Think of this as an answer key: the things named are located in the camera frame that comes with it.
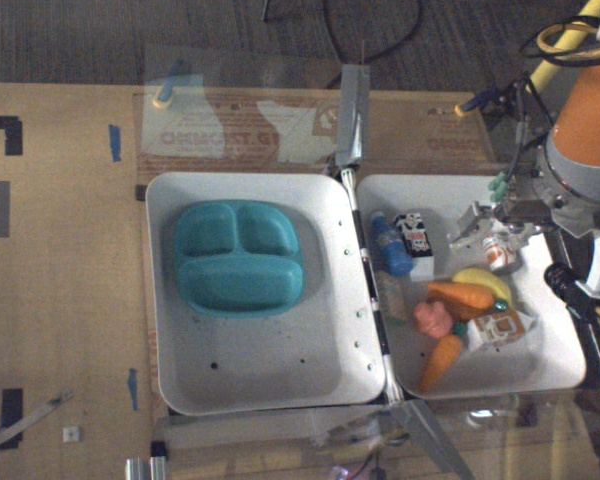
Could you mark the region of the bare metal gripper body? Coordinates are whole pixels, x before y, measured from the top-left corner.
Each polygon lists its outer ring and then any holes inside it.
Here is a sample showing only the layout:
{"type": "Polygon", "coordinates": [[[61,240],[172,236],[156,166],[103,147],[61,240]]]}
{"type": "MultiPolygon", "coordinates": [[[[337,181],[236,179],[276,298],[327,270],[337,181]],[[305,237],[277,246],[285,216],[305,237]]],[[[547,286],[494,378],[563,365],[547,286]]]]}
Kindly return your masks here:
{"type": "Polygon", "coordinates": [[[564,189],[550,176],[516,174],[494,192],[501,195],[494,217],[505,225],[557,226],[555,210],[564,203],[564,189]]]}

